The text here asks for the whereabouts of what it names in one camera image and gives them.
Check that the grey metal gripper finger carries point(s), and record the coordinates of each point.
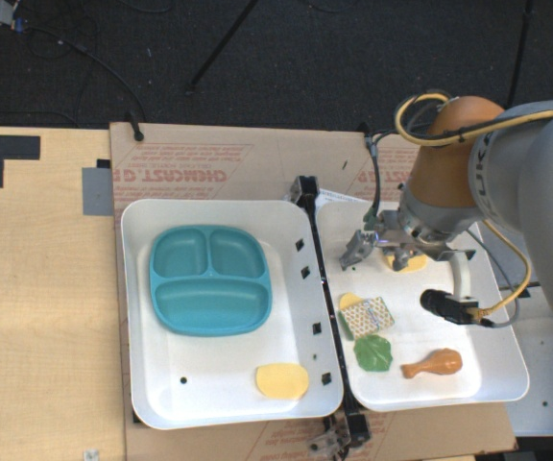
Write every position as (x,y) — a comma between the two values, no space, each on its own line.
(401,259)
(356,250)

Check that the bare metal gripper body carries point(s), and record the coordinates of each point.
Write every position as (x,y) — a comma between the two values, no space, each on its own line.
(403,240)

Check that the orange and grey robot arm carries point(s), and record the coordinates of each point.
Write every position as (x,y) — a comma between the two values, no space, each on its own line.
(512,171)

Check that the yellow flat round slice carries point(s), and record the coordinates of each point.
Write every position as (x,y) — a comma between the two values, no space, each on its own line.
(416,265)

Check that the small yellow slice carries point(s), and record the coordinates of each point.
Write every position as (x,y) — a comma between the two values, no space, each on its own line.
(348,299)

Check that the thin black rod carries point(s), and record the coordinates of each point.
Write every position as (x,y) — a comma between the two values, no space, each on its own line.
(327,296)

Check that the white printed paper label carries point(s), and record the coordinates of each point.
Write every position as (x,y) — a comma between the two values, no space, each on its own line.
(339,196)

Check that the yellow patterned packet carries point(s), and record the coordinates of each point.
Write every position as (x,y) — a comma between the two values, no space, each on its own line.
(367,318)

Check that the green lettuce leaf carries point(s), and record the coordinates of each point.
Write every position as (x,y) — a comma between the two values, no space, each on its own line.
(373,353)

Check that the brown chicken drumstick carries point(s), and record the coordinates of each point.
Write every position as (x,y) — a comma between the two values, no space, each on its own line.
(437,363)

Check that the brown cardboard board red print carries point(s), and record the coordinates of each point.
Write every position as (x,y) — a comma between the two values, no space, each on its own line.
(257,166)

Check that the white plastic tray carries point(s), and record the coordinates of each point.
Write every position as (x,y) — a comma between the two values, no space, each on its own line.
(430,392)
(219,382)

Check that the large yellow cheese slice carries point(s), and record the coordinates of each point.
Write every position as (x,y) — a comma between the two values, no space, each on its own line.
(282,380)

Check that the blue divided plate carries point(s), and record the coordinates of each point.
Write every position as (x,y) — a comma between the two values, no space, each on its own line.
(209,281)

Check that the black cylinder on white bracket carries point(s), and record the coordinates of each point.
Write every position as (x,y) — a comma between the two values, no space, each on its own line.
(449,305)

